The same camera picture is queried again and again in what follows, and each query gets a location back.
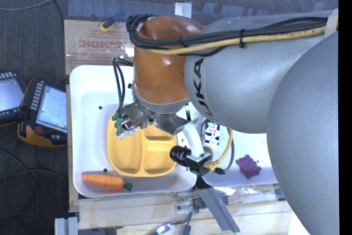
yellow divided tray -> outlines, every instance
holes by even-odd
[[[177,145],[176,135],[167,134],[154,125],[138,129],[133,136],[119,139],[114,121],[109,119],[107,151],[111,166],[118,173],[134,177],[162,176],[176,166],[170,151]]]

red button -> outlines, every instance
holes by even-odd
[[[44,131],[44,129],[42,127],[40,127],[39,125],[34,128],[34,133],[36,133],[36,134],[40,135],[43,133],[43,131]]]

controller screen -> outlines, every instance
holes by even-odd
[[[36,123],[67,133],[65,92],[45,86]]]
[[[0,112],[21,106],[23,91],[16,79],[0,80]]]

purple object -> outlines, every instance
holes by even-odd
[[[236,160],[237,165],[240,167],[241,172],[246,175],[247,179],[259,174],[261,167],[249,156],[245,155]]]

toy carrot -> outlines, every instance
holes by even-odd
[[[82,173],[82,178],[113,191],[119,191],[122,188],[125,188],[128,191],[132,190],[132,183],[125,183],[119,176],[113,176],[110,174]]]

